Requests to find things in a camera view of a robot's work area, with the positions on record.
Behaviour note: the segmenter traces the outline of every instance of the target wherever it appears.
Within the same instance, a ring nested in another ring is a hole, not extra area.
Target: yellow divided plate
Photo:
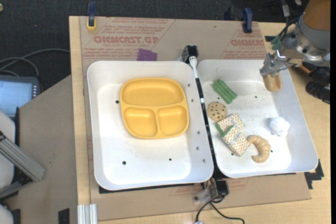
[[[126,129],[138,138],[175,137],[189,125],[184,90],[172,79],[129,80],[121,88],[120,105]]]

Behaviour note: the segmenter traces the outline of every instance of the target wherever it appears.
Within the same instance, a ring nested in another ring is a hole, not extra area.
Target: cookie
[[[208,105],[207,113],[213,121],[220,121],[227,116],[227,109],[222,103],[212,102]]]

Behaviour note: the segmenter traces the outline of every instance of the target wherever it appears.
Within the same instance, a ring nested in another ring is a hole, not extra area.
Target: wooden table
[[[275,36],[283,28],[283,24],[259,23],[263,36]],[[89,170],[87,154],[87,138],[85,125],[85,104],[83,97],[82,58],[80,47],[79,17],[69,18],[71,75],[75,124],[77,198],[79,205],[91,204],[89,188]],[[290,70],[292,80],[300,101],[307,126],[311,132],[324,177],[313,182],[311,200],[284,202],[276,204],[255,205],[247,207],[227,208],[221,210],[230,217],[240,217],[245,223],[331,223],[331,166],[330,166],[330,105],[313,98],[305,92],[309,81],[298,70]],[[160,216],[137,217],[100,221],[104,224],[192,224],[197,212],[185,212]],[[205,223],[239,223],[235,220],[224,220],[214,210],[204,210],[200,219]]]

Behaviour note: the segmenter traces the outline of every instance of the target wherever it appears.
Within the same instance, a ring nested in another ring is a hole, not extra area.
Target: croissant
[[[256,148],[258,149],[259,155],[252,156],[252,159],[256,163],[265,162],[268,159],[269,153],[271,151],[271,145],[268,143],[268,141],[259,135],[250,135],[247,138],[247,141],[254,144]]]

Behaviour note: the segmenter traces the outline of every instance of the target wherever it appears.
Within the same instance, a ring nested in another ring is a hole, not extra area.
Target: blue clamp
[[[96,19],[94,17],[94,11],[95,11],[95,3],[94,1],[90,1],[88,4],[88,18],[86,21],[86,27],[88,30],[95,30],[96,28]]]
[[[252,33],[252,10],[245,8],[243,10],[243,30],[245,33]]]

